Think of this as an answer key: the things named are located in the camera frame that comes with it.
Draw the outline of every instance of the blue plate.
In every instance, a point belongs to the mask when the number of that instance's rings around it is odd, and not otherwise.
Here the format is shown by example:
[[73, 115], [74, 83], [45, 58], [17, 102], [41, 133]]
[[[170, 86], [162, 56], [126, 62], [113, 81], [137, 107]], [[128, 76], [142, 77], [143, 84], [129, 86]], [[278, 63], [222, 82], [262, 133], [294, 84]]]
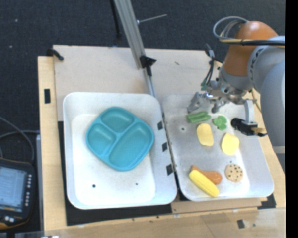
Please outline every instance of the blue plate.
[[112, 107], [105, 110], [86, 133], [89, 149], [119, 171], [133, 169], [154, 142], [152, 129], [131, 112]]

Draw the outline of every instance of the dark floor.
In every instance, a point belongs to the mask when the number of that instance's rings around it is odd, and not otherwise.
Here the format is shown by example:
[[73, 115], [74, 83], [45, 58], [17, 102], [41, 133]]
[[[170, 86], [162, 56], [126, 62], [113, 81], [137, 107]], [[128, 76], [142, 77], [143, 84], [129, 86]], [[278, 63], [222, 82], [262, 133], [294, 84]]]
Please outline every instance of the dark floor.
[[[167, 14], [140, 24], [145, 48], [204, 50], [208, 43], [222, 60], [227, 46], [214, 38], [212, 27], [226, 16], [263, 21], [285, 35], [286, 0], [131, 1], [139, 20]], [[54, 44], [128, 46], [125, 36], [116, 42], [109, 0], [0, 0], [0, 116], [20, 129], [39, 129], [37, 57]], [[0, 121], [0, 135], [7, 131], [11, 127]], [[29, 136], [34, 142], [35, 135]], [[1, 145], [7, 157], [28, 160], [22, 137]], [[35, 211], [15, 231], [38, 229]]]

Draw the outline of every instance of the white tray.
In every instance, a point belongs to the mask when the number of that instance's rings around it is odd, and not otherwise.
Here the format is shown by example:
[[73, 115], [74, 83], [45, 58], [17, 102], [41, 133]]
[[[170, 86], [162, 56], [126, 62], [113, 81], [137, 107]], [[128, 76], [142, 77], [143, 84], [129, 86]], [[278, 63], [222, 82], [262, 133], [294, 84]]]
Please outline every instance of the white tray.
[[[154, 144], [132, 170], [117, 171], [87, 147], [85, 133], [104, 110], [121, 107], [145, 121], [154, 132]], [[177, 194], [157, 99], [148, 94], [70, 93], [63, 103], [67, 196], [79, 209], [105, 209], [168, 204]]]
[[[207, 111], [212, 118], [208, 121], [212, 128], [214, 145], [202, 146], [197, 138], [196, 127], [198, 123], [189, 123], [186, 119], [187, 106], [193, 95], [171, 95], [164, 99], [163, 111], [165, 115], [166, 130], [174, 158], [180, 190], [185, 197], [192, 201], [207, 201], [229, 198], [266, 197], [274, 190], [274, 182], [269, 172], [264, 153], [257, 136], [246, 136], [231, 127], [233, 118], [245, 119], [244, 105], [233, 103], [224, 105], [216, 114], [212, 114], [212, 105], [205, 101], [198, 111]], [[223, 115], [227, 119], [227, 129], [218, 130], [212, 125], [212, 119]], [[240, 146], [233, 156], [226, 155], [221, 150], [221, 139], [229, 132], [237, 136]], [[235, 183], [225, 177], [225, 167], [230, 163], [240, 165], [244, 170], [244, 178]], [[190, 168], [196, 165], [203, 170], [216, 170], [223, 177], [217, 185], [220, 193], [218, 197], [211, 198], [197, 188], [189, 179]]]

